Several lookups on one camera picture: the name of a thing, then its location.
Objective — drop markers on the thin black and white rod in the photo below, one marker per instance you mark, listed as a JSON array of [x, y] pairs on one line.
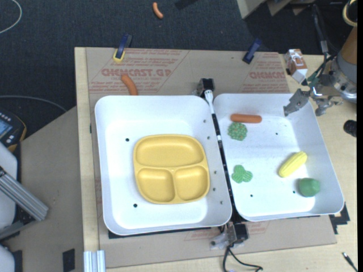
[[218, 136]]

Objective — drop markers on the yellow corn cob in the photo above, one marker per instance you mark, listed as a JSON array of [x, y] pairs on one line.
[[292, 164]]

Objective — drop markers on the orange and white carton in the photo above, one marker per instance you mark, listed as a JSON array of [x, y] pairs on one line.
[[297, 65]]

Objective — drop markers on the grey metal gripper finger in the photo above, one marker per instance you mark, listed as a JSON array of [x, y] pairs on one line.
[[296, 101], [323, 108]]

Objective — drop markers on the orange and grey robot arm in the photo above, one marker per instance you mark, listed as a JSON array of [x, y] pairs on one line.
[[348, 50]]

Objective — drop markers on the yellow divided plate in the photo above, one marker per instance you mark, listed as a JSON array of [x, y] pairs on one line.
[[170, 152]]

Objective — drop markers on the green broccoli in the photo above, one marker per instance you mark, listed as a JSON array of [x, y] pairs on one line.
[[241, 175]]

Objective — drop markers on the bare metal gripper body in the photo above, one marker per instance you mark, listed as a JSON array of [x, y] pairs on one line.
[[337, 88]]

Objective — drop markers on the green round vegetable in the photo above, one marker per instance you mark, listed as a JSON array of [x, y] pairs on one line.
[[309, 187]]

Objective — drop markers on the green peas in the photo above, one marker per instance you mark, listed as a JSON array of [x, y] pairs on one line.
[[237, 131]]

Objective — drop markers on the orange sausage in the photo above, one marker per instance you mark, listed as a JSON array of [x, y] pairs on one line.
[[130, 85], [157, 10], [246, 118]]

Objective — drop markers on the white plastic tray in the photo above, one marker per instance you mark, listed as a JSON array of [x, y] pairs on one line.
[[272, 197], [119, 180]]

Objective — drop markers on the brown cardboard board red print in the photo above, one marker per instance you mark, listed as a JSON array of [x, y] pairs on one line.
[[170, 67]]

